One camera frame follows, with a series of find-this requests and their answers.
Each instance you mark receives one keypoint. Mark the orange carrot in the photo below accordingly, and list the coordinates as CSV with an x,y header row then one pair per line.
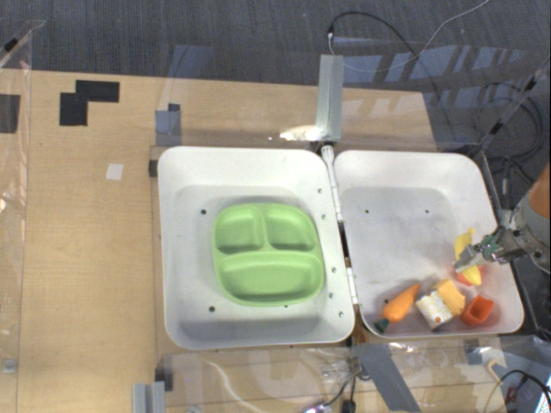
x,y
400,306

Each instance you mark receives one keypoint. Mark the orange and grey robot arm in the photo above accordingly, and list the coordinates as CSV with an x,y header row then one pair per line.
x,y
538,207

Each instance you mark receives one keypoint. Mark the small red round toy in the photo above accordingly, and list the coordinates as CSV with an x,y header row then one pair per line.
x,y
462,279

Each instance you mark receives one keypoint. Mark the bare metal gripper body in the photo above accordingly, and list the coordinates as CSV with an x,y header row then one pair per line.
x,y
510,244

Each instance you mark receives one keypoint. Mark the white can with orange dots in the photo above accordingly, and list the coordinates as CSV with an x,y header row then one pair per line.
x,y
432,312

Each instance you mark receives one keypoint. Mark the yellow banana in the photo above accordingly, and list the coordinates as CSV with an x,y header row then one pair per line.
x,y
463,241

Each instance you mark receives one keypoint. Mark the green divided plate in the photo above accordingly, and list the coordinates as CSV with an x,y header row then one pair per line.
x,y
267,273

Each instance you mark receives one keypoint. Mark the thin black and white rod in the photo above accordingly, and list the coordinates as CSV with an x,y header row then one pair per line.
x,y
332,179

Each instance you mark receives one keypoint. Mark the orange cup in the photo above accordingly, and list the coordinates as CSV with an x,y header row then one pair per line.
x,y
478,312

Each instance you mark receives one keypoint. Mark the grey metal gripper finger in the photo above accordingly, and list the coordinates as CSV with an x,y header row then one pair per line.
x,y
473,251
467,264

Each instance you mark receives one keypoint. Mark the yellow ridged toy food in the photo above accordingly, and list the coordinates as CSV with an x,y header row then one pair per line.
x,y
452,297

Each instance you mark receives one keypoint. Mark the white plastic tray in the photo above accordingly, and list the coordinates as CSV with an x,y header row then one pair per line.
x,y
400,239
189,273

